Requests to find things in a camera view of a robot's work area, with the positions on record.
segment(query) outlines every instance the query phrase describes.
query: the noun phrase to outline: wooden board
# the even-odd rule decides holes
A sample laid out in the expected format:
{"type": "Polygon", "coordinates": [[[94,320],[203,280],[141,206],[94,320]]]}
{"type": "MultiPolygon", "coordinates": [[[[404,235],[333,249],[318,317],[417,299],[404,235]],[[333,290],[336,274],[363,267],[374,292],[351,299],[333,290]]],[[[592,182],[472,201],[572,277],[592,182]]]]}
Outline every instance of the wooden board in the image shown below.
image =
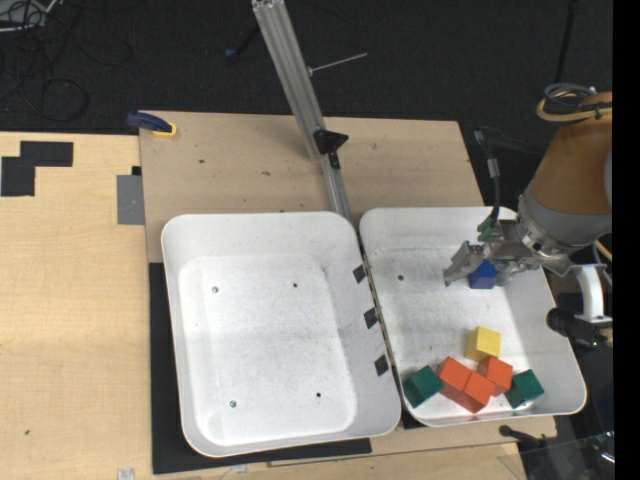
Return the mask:
{"type": "MultiPolygon", "coordinates": [[[[116,176],[140,164],[138,138],[0,133],[0,155],[18,155],[21,140],[71,141],[74,165],[37,168],[34,197],[0,198],[3,476],[111,480],[131,467],[136,480],[153,478],[145,231],[117,224],[116,176]]],[[[433,478],[513,478],[500,457],[517,456],[514,444],[475,446],[500,439],[491,425],[399,427],[372,440],[376,456],[247,469],[265,480],[409,479],[426,468],[433,478]],[[439,450],[422,451],[430,448],[439,450]]],[[[524,419],[518,430],[555,435],[552,418],[524,419]]]]}
{"type": "MultiPolygon", "coordinates": [[[[140,132],[150,262],[162,262],[162,228],[177,215],[331,210],[293,116],[149,112],[178,130],[140,132]]],[[[482,206],[457,123],[325,121],[349,136],[339,156],[356,226],[371,208],[482,206]]]]}

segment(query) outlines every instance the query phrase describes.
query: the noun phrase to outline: metal bar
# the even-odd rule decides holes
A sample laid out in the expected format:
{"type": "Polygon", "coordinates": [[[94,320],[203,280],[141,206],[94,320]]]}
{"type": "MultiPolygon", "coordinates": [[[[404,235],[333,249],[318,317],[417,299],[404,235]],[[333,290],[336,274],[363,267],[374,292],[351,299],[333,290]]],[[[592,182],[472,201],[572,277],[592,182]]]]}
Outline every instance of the metal bar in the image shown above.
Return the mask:
{"type": "Polygon", "coordinates": [[[238,48],[236,48],[235,50],[227,50],[227,57],[229,57],[231,60],[239,60],[242,54],[244,53],[244,51],[249,47],[251,42],[258,35],[258,32],[260,32],[260,26],[256,25],[251,30],[251,32],[249,32],[249,34],[244,39],[244,41],[240,43],[240,46],[238,46],[238,48]]]}
{"type": "Polygon", "coordinates": [[[309,156],[321,160],[333,209],[351,220],[342,173],[331,166],[327,155],[320,155],[313,137],[326,128],[284,0],[253,0],[252,6],[309,156]]]}
{"type": "Polygon", "coordinates": [[[368,55],[367,52],[359,53],[358,55],[353,55],[352,57],[347,57],[346,59],[340,59],[335,62],[330,62],[329,64],[323,64],[322,66],[318,66],[317,68],[312,68],[311,66],[307,66],[307,72],[309,76],[313,76],[316,71],[320,71],[322,69],[332,68],[334,66],[339,66],[340,64],[345,64],[346,62],[351,62],[352,60],[362,59],[368,55]]]}

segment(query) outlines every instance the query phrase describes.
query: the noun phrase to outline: red block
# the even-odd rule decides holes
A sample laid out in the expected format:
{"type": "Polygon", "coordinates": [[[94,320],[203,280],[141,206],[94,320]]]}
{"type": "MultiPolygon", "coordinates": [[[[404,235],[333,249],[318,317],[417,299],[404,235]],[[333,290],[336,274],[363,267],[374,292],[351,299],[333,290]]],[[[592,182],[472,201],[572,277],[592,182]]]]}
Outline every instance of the red block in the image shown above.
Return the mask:
{"type": "Polygon", "coordinates": [[[493,396],[498,396],[511,388],[513,366],[497,357],[489,356],[478,364],[477,372],[493,382],[493,396]]]}
{"type": "Polygon", "coordinates": [[[462,393],[472,373],[473,370],[448,356],[436,371],[443,386],[440,393],[453,400],[462,393]]]}
{"type": "Polygon", "coordinates": [[[476,413],[489,403],[494,386],[493,382],[487,380],[478,372],[472,371],[463,392],[453,401],[468,411],[476,413]]]}

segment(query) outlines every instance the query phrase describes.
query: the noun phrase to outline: black clip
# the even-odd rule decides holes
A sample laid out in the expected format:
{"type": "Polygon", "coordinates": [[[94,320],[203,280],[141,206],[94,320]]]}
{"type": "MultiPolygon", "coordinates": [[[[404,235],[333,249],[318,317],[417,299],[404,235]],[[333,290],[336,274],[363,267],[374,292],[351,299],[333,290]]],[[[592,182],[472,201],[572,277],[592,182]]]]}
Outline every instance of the black clip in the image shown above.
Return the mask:
{"type": "Polygon", "coordinates": [[[338,149],[347,139],[348,135],[338,132],[330,132],[329,130],[316,130],[313,132],[313,138],[318,146],[321,155],[329,155],[329,163],[334,169],[340,169],[340,161],[338,160],[338,149]]]}

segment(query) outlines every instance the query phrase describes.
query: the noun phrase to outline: white tray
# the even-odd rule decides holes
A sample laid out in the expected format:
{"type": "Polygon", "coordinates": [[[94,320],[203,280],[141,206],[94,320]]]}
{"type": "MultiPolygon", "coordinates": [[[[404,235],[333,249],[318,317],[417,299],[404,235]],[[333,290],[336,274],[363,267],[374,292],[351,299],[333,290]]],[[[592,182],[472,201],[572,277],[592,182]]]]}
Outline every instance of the white tray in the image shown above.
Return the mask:
{"type": "Polygon", "coordinates": [[[221,457],[391,431],[400,399],[351,224],[183,215],[162,234],[182,426],[221,457]]]}
{"type": "MultiPolygon", "coordinates": [[[[555,304],[542,270],[515,276],[506,287],[473,290],[466,279],[446,287],[443,270],[490,208],[375,209],[360,222],[371,276],[389,344],[402,381],[425,365],[434,370],[452,356],[464,358],[466,334],[477,326],[501,334],[500,358],[514,373],[531,368],[545,394],[516,410],[504,395],[475,415],[440,393],[406,409],[424,425],[445,426],[497,418],[572,414],[586,401],[586,388],[568,339],[546,325],[555,304]]],[[[501,218],[513,218],[501,209],[501,218]]]]}

